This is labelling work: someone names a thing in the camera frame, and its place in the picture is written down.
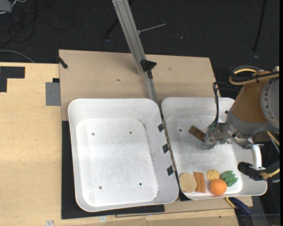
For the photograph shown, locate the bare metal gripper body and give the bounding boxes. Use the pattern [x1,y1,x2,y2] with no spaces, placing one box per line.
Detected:
[208,122,253,149]

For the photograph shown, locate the brown chocolate bar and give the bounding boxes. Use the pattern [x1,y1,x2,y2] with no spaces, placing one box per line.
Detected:
[188,125,207,142]

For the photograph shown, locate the white plastic tray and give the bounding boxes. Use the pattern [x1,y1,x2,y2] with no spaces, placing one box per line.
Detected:
[67,97,180,213]
[160,97,268,201]

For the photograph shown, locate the yellow round cookie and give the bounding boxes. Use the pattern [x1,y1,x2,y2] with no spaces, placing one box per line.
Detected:
[206,169,221,181]

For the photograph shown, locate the green pea pods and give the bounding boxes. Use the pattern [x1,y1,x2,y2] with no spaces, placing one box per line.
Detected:
[219,170,239,187]

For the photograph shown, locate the orange rectangular wafer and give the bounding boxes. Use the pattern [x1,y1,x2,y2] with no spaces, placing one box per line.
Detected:
[193,171,207,194]

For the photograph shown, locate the orange fruit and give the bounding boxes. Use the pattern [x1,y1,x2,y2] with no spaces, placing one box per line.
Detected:
[209,178,228,196]

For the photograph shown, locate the tan round biscuit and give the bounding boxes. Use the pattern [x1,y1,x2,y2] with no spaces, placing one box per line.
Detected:
[179,172,198,194]

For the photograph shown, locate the black cylinder on white bracket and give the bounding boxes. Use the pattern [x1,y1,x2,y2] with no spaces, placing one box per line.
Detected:
[237,144,267,182]

